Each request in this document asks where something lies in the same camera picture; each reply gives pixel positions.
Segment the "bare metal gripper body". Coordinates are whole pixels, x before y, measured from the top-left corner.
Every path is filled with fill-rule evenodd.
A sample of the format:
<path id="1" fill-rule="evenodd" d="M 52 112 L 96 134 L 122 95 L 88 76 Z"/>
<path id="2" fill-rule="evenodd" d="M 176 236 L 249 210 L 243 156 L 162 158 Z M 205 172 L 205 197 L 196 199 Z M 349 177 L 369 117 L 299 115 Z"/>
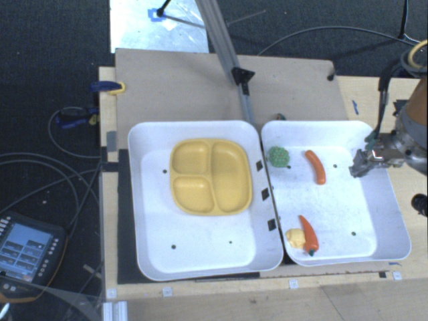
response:
<path id="1" fill-rule="evenodd" d="M 408 136 L 380 134 L 366 144 L 366 161 L 372 167 L 402 167 L 407 164 L 419 173 L 427 173 L 427 149 Z"/>

